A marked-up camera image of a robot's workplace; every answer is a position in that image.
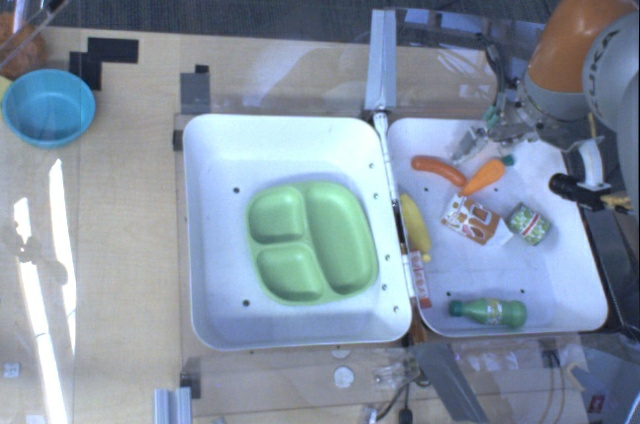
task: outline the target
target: green divided plate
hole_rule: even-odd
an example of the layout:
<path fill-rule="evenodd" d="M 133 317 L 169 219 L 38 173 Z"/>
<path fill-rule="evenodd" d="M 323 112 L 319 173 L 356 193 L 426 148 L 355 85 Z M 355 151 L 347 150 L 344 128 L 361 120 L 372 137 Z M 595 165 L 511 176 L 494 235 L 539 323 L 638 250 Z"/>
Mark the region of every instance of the green divided plate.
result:
<path fill-rule="evenodd" d="M 288 305 L 354 296 L 378 276 L 369 222 L 354 194 L 333 182 L 285 184 L 256 194 L 246 213 L 263 289 Z"/>

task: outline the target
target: white plastic tray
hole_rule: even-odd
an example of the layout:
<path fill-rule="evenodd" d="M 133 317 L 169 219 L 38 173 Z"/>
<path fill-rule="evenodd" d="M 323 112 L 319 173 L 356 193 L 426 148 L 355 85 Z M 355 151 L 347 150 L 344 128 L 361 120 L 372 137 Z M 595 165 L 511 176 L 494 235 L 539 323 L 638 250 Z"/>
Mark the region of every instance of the white plastic tray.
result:
<path fill-rule="evenodd" d="M 448 337 L 599 328 L 607 317 L 607 300 L 580 213 L 574 203 L 548 189 L 553 174 L 566 173 L 557 149 L 541 141 L 519 145 L 513 153 L 515 165 L 507 168 L 505 176 L 473 195 L 502 216 L 520 201 L 546 216 L 553 226 L 539 245 L 530 246 L 513 237 L 502 247 L 481 246 L 440 223 L 456 188 L 438 175 L 413 170 L 411 158 L 449 159 L 471 125 L 473 122 L 458 120 L 402 119 L 389 130 L 397 185 L 418 204 L 432 240 L 432 260 L 425 264 L 425 272 L 433 306 L 423 311 L 423 319 Z M 469 177 L 497 155 L 495 146 L 488 146 L 459 168 Z M 448 315 L 452 299 L 480 297 L 523 301 L 528 310 L 525 326 L 517 330 L 487 327 Z"/>
<path fill-rule="evenodd" d="M 387 342 L 411 321 L 404 270 L 376 132 L 351 118 L 203 115 L 184 132 L 193 327 L 221 350 Z M 348 187 L 369 220 L 378 278 L 332 303 L 270 298 L 251 263 L 247 203 L 278 184 Z"/>

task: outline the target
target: green can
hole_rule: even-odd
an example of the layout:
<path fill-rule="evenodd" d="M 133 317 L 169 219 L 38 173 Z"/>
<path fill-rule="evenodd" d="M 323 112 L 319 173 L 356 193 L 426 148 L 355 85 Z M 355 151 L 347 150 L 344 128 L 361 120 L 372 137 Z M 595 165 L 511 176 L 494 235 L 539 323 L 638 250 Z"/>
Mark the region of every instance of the green can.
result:
<path fill-rule="evenodd" d="M 522 202 L 511 212 L 507 224 L 514 234 L 532 246 L 542 241 L 551 228 L 548 219 Z"/>

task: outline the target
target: wooden surface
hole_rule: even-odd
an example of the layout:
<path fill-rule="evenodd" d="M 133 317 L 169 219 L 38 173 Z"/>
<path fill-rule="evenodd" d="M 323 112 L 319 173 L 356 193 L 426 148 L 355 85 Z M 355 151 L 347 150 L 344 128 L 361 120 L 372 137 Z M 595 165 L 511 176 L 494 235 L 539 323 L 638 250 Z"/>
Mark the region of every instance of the wooden surface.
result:
<path fill-rule="evenodd" d="M 175 389 L 182 367 L 184 319 L 181 321 L 177 187 L 171 143 L 174 115 L 179 111 L 180 72 L 193 71 L 195 64 L 209 65 L 214 105 L 249 99 L 273 109 L 291 109 L 298 102 L 303 109 L 333 103 L 335 110 L 357 110 L 366 79 L 366 47 L 49 28 L 45 37 L 52 64 L 64 64 L 70 50 L 86 50 L 89 36 L 139 40 L 139 62 L 103 64 L 102 91 L 95 93 L 95 121 L 79 141 L 65 149 L 35 152 L 13 138 L 6 126 L 0 126 L 3 141 L 8 145 L 0 159 L 3 166 L 12 166 L 7 173 L 18 181 L 12 183 L 5 177 L 0 197 L 3 210 L 7 211 L 22 189 L 42 183 L 50 164 L 63 157 L 78 284 L 75 366 L 73 373 L 63 373 L 67 383 L 73 385 L 70 392 L 73 401 L 68 401 L 73 422 L 147 423 L 152 421 L 154 389 Z M 486 105 L 493 84 L 490 75 L 480 75 L 475 82 L 465 80 L 467 86 L 461 88 L 459 78 L 444 70 L 440 81 L 449 77 L 454 83 L 444 84 L 440 91 L 437 85 L 425 89 L 421 79 L 424 66 L 411 56 L 406 61 L 403 66 L 409 68 L 401 79 L 414 81 L 414 90 L 409 92 L 412 103 L 428 101 L 442 112 L 447 102 L 456 101 L 459 106 L 462 92 L 479 97 L 468 99 L 466 107 L 456 108 L 458 112 L 478 114 Z M 35 165 L 23 166 L 33 160 Z M 35 193 L 34 213 L 46 215 L 44 192 L 45 189 L 31 191 Z M 10 322 L 14 314 L 0 313 L 0 319 Z M 8 328 L 4 330 L 6 333 L 0 340 L 15 345 L 15 333 L 7 331 Z M 21 334 L 28 336 L 25 330 L 27 325 Z M 567 347 L 582 361 L 577 336 L 567 340 Z M 25 355 L 25 365 L 33 360 L 31 353 Z M 330 358 L 331 352 L 325 353 Z M 309 361 L 309 356 L 298 350 L 290 355 L 294 366 L 297 358 L 301 364 Z M 370 364 L 364 353 L 352 356 L 356 357 L 360 359 L 353 364 L 358 383 L 353 389 L 335 387 L 330 375 L 333 368 L 325 376 L 323 365 L 318 369 L 307 366 L 316 372 L 309 383 L 317 383 L 319 390 L 326 392 L 325 399 L 343 391 L 335 398 L 339 403 L 320 409 L 310 408 L 313 403 L 307 402 L 305 406 L 302 401 L 295 410 L 247 413 L 246 408 L 251 406 L 246 404 L 247 400 L 258 400 L 258 407 L 277 408 L 273 400 L 283 380 L 290 380 L 291 374 L 286 369 L 274 374 L 273 369 L 264 365 L 262 370 L 229 373 L 227 378 L 241 389 L 230 392 L 231 401 L 226 401 L 225 407 L 234 410 L 225 415 L 226 422 L 358 422 L 363 411 L 362 399 L 369 397 L 367 394 L 371 395 L 370 402 L 381 407 L 393 390 L 380 391 L 373 386 L 372 369 L 384 365 L 379 357 L 371 355 Z M 212 355 L 209 362 L 212 371 L 224 382 L 225 369 L 233 366 L 225 363 L 228 358 L 218 358 L 219 361 Z M 6 394 L 0 397 L 12 397 L 11 404 L 17 408 L 16 420 L 10 422 L 24 422 L 26 414 L 42 411 L 41 404 L 29 402 L 23 395 L 28 393 L 25 386 L 29 383 L 37 388 L 33 393 L 40 394 L 37 369 L 29 372 L 29 377 L 26 372 L 21 382 L 22 388 L 9 385 L 7 380 L 0 385 L 0 392 Z M 550 385 L 549 369 L 535 362 L 519 371 L 474 372 L 468 368 L 465 374 L 495 422 L 522 422 L 522 417 L 537 422 L 550 393 L 553 396 L 550 422 L 558 414 L 554 412 L 560 411 L 562 422 L 585 422 L 579 392 L 569 385 L 560 390 L 559 378 L 555 385 Z M 565 392 L 562 410 L 561 392 Z M 18 402 L 16 394 L 22 398 Z M 416 389 L 412 401 L 416 424 L 450 421 L 433 387 Z M 217 416 L 215 409 L 211 409 L 195 422 L 209 424 Z"/>

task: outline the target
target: plastic bottle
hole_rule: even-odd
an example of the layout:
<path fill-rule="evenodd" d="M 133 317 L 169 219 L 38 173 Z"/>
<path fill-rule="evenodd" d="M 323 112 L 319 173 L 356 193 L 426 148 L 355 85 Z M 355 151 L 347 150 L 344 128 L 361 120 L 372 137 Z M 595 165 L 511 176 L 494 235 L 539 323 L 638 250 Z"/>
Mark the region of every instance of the plastic bottle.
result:
<path fill-rule="evenodd" d="M 527 320 L 527 307 L 521 301 L 502 301 L 495 298 L 480 298 L 463 303 L 453 300 L 449 314 L 454 317 L 467 316 L 479 323 L 507 325 L 519 328 Z"/>

